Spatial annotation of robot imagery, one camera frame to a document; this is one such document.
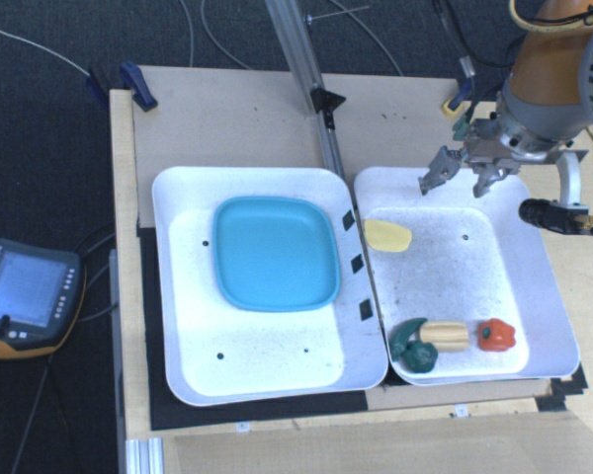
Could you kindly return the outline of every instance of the black bracket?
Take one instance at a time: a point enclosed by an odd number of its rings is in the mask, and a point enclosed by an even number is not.
[[[584,370],[580,363],[571,374],[571,379],[562,380],[559,378],[551,379],[551,395],[544,397],[535,397],[538,410],[548,411],[566,411],[564,401],[567,395],[583,395],[584,390],[588,388]]]
[[[314,104],[314,110],[317,113],[323,111],[323,120],[325,121],[325,127],[328,130],[335,130],[336,125],[334,124],[334,111],[338,109],[343,102],[347,99],[341,95],[323,90],[322,88],[314,88],[309,92],[309,97],[312,99]]]

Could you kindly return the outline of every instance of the black floor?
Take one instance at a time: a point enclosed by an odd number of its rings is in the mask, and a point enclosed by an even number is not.
[[[184,0],[194,28],[194,66],[240,68],[201,26],[203,0]],[[325,0],[299,0],[312,16],[337,11]],[[388,48],[406,76],[463,79],[431,0],[337,0]],[[481,59],[509,62],[521,32],[507,0],[450,0],[469,46]],[[522,0],[534,14],[543,0]],[[262,0],[208,0],[212,33],[255,69],[287,68]],[[189,28],[177,0],[0,0],[0,30],[52,49],[75,65],[0,35],[0,237],[51,249],[84,250],[111,233],[114,220],[109,115],[78,67],[187,66]],[[315,21],[311,31],[323,72],[397,75],[376,43],[347,16]],[[475,62],[477,93],[491,98],[505,69]],[[94,275],[114,241],[89,256]],[[84,315],[110,303],[108,278],[89,289]],[[0,362],[0,474],[9,473],[47,358]],[[115,400],[109,315],[76,325],[45,380],[18,472],[117,472]]]

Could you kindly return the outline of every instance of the table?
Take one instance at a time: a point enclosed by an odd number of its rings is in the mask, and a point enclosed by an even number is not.
[[[379,472],[397,472],[402,460],[405,469],[432,472],[442,461],[436,449],[466,472],[593,472],[593,238],[552,233],[543,235],[589,383],[585,395],[567,398],[569,411],[538,412],[533,397],[557,390],[547,379],[379,386],[366,392],[364,413],[152,431],[136,228],[153,226],[155,175],[174,165],[322,167],[322,158],[315,121],[301,106],[290,73],[142,70],[159,101],[155,111],[143,113],[129,91],[111,92],[121,425],[133,461],[149,456],[151,439],[152,461],[162,461],[167,474],[365,472],[375,465]],[[424,167],[440,145],[454,147],[454,121],[440,106],[456,92],[455,81],[324,79],[328,90],[348,99],[335,115],[350,190],[369,166]],[[482,104],[478,111],[492,107]],[[575,148],[593,149],[586,133]],[[582,201],[593,211],[593,152],[582,169]],[[533,198],[559,192],[555,168],[524,168],[520,176]],[[480,450],[491,454],[479,456]]]

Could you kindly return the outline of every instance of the black mat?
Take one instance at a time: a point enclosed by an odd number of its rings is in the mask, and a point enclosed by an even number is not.
[[[154,430],[367,411],[364,391],[302,395],[209,407],[190,406],[178,400],[169,389],[165,375],[156,231],[153,228],[141,229],[139,235],[149,405],[151,427]]]

